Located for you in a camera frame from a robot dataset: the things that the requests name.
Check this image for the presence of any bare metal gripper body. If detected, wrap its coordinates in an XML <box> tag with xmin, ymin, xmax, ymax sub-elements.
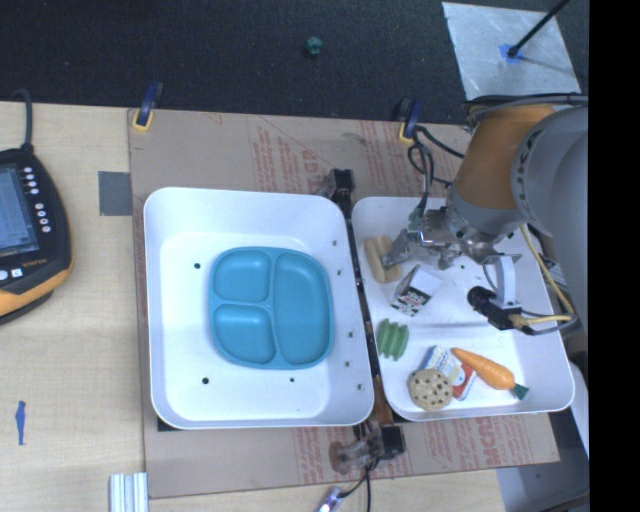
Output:
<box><xmin>409</xmin><ymin>205</ymin><xmax>502</xmax><ymax>265</ymax></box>

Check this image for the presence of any beige toy bread bun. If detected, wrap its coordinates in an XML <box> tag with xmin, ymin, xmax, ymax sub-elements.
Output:
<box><xmin>363</xmin><ymin>235</ymin><xmax>404</xmax><ymax>285</ymax></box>

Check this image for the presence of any white carton with patterned print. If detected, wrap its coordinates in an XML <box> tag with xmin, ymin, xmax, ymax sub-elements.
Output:
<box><xmin>390</xmin><ymin>265</ymin><xmax>444</xmax><ymax>318</ymax></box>

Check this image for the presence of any green toy pea pod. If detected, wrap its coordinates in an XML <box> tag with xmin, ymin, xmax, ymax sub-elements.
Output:
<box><xmin>375</xmin><ymin>318</ymin><xmax>411</xmax><ymax>362</ymax></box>

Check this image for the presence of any white red and blue carton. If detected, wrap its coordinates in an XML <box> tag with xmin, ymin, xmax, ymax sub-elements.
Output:
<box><xmin>421</xmin><ymin>345</ymin><xmax>478</xmax><ymax>402</ymax></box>

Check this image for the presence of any orange toy carrot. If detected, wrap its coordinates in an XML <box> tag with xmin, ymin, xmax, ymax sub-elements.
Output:
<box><xmin>450</xmin><ymin>346</ymin><xmax>531</xmax><ymax>401</ymax></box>

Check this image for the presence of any blue divided plate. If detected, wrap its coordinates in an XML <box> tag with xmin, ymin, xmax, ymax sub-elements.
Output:
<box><xmin>207</xmin><ymin>245</ymin><xmax>336</xmax><ymax>371</ymax></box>

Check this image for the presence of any white plastic tray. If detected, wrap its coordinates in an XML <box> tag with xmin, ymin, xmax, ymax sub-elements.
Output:
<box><xmin>143</xmin><ymin>186</ymin><xmax>376</xmax><ymax>431</ymax></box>
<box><xmin>351</xmin><ymin>195</ymin><xmax>577</xmax><ymax>423</ymax></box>

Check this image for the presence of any beige chocolate chip biscuit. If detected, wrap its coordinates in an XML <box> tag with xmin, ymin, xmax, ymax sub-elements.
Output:
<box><xmin>407</xmin><ymin>367</ymin><xmax>455</xmax><ymax>413</ymax></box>

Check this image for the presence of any brown cardboard board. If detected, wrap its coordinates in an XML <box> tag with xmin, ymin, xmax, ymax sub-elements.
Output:
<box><xmin>127</xmin><ymin>108</ymin><xmax>562</xmax><ymax>499</ymax></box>

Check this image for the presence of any black cylinder on white bracket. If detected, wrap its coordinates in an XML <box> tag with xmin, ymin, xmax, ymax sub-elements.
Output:
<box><xmin>466</xmin><ymin>253</ymin><xmax>527</xmax><ymax>332</ymax></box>

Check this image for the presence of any black block with thin wires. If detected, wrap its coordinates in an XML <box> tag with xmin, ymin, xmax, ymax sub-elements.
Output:
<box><xmin>328</xmin><ymin>421</ymin><xmax>407</xmax><ymax>475</ymax></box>
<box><xmin>318</xmin><ymin>168</ymin><xmax>357</xmax><ymax>202</ymax></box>

